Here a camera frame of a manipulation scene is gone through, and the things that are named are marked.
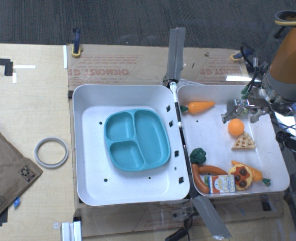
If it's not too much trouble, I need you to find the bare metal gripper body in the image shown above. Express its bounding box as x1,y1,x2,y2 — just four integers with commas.
247,87,294,116

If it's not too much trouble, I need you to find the orange ball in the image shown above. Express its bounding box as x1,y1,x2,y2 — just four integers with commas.
227,118,245,137

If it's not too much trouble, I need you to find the tan lattice pie slice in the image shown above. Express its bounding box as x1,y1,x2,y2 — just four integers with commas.
231,131,256,151

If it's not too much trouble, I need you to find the white plastic tray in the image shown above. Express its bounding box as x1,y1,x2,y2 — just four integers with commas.
176,84,291,198
72,84,191,207

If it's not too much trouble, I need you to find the orange carrot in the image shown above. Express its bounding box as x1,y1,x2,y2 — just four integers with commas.
180,101,216,114
231,160,271,187

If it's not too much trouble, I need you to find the green broccoli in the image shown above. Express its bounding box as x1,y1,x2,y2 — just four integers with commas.
189,147,207,165

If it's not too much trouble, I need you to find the pizza slice with meatballs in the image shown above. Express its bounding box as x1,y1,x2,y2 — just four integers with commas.
228,163,253,191

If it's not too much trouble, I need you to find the brown sausage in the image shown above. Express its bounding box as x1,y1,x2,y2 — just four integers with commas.
197,165,228,176
191,163,210,194

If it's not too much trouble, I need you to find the orange and white carton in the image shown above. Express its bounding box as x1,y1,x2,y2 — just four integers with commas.
204,174,237,195

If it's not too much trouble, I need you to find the blue divided plate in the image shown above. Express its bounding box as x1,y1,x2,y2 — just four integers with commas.
104,108,171,172

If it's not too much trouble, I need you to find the brown cardboard board, red print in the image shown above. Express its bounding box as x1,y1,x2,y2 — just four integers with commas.
67,43,292,238

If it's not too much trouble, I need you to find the brown paper envelope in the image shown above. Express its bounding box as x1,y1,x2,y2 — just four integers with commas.
0,119,44,227

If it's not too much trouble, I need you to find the black cylinder on white bracket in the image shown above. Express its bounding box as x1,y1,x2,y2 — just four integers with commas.
275,109,296,155

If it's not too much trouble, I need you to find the grey tape ring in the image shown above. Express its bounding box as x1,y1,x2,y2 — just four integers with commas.
34,137,69,170

